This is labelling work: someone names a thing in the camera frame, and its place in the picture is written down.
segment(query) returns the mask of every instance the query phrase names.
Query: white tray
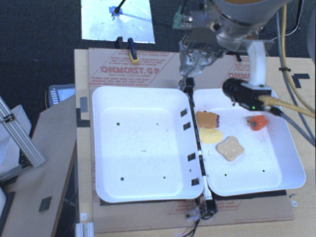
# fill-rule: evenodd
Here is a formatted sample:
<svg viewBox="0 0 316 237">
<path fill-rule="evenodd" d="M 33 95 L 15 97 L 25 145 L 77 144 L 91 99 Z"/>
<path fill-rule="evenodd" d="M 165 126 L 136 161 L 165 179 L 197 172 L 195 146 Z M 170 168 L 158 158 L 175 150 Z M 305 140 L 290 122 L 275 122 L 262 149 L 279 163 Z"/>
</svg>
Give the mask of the white tray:
<svg viewBox="0 0 316 237">
<path fill-rule="evenodd" d="M 104 86 L 94 91 L 92 107 L 101 199 L 192 199 L 201 194 L 195 131 L 183 92 Z M 191 154 L 195 159 L 188 160 Z"/>
<path fill-rule="evenodd" d="M 232 102 L 222 89 L 194 92 L 195 112 L 208 111 L 220 116 L 223 140 L 235 136 L 244 153 L 227 161 L 217 144 L 201 143 L 207 181 L 211 190 L 221 196 L 294 189 L 305 182 L 305 172 L 286 121 L 269 113 L 250 112 Z M 264 114 L 268 124 L 253 131 L 251 116 Z"/>
</svg>

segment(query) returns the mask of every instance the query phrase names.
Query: blue clamp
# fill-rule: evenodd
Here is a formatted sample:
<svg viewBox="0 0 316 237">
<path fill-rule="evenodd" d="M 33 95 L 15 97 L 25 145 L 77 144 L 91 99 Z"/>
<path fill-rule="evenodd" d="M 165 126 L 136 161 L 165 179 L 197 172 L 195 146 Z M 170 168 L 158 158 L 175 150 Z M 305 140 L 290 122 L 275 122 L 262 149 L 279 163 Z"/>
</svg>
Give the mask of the blue clamp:
<svg viewBox="0 0 316 237">
<path fill-rule="evenodd" d="M 129 53 L 130 59 L 132 60 L 133 63 L 139 62 L 139 56 L 137 54 L 133 38 L 129 38 L 127 42 L 128 42 L 128 48 L 130 50 L 130 53 Z"/>
</svg>

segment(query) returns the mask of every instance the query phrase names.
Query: yellow cable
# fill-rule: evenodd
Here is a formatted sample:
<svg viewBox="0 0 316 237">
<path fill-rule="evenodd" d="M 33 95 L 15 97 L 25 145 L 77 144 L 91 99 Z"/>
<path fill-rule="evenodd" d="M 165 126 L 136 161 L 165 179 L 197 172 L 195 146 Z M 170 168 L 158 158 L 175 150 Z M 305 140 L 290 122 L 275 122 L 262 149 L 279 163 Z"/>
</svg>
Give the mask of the yellow cable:
<svg viewBox="0 0 316 237">
<path fill-rule="evenodd" d="M 285 30 L 286 30 L 286 4 L 283 6 L 282 8 L 282 26 L 281 26 L 281 51 L 282 51 L 282 55 L 283 55 L 283 63 L 284 66 L 287 68 L 287 64 L 286 64 L 286 54 L 285 54 Z M 290 84 L 290 87 L 292 89 L 292 91 L 294 92 L 294 94 L 296 95 L 297 99 L 308 109 L 310 110 L 312 113 L 315 114 L 315 110 L 308 104 L 306 103 L 303 98 L 299 95 L 299 93 L 297 92 L 295 85 L 292 81 L 292 78 L 289 74 L 289 72 L 286 70 L 285 71 L 285 75 L 286 78 Z"/>
<path fill-rule="evenodd" d="M 315 119 L 315 113 L 309 112 L 309 111 L 307 111 L 301 107 L 298 107 L 296 105 L 292 105 L 292 104 L 283 102 L 282 100 L 277 99 L 275 97 L 268 96 L 268 95 L 261 95 L 258 97 L 258 100 L 263 102 L 263 106 L 271 106 L 271 105 L 283 106 L 283 107 L 295 110 L 299 113 L 302 113 L 304 115 L 310 116 L 310 117 Z"/>
</svg>

